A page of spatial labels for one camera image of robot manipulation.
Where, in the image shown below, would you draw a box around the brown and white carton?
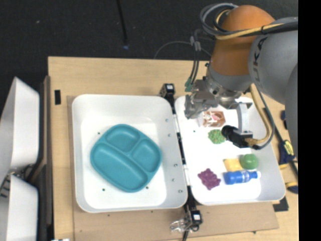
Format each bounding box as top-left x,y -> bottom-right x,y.
198,110 -> 226,128

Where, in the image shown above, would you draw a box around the yellow cracker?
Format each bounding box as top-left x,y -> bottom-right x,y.
223,158 -> 244,172

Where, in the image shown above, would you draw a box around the black block with thin wires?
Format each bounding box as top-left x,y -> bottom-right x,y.
160,83 -> 176,98
188,209 -> 203,226

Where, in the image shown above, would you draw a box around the thin black and white rod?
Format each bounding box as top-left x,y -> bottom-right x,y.
169,96 -> 194,211

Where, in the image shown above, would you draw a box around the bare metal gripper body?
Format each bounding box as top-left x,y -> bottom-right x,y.
190,78 -> 243,109

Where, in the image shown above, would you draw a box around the black cylinder on white bracket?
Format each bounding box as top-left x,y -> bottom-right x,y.
221,101 -> 254,149

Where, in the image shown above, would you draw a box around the white plastic tray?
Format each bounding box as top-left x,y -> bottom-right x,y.
175,95 -> 286,206
72,93 -> 189,213

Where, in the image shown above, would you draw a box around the blue divided plate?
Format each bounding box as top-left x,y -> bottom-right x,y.
89,124 -> 163,193

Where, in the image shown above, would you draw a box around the green apple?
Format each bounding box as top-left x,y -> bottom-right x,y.
239,153 -> 259,170

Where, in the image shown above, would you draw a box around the purple grapes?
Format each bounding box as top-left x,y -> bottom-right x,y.
197,168 -> 222,191

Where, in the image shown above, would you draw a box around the blue plastic bottle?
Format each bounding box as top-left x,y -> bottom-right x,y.
222,170 -> 262,185

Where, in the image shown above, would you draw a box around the green grapes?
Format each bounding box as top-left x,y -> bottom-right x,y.
207,129 -> 226,146

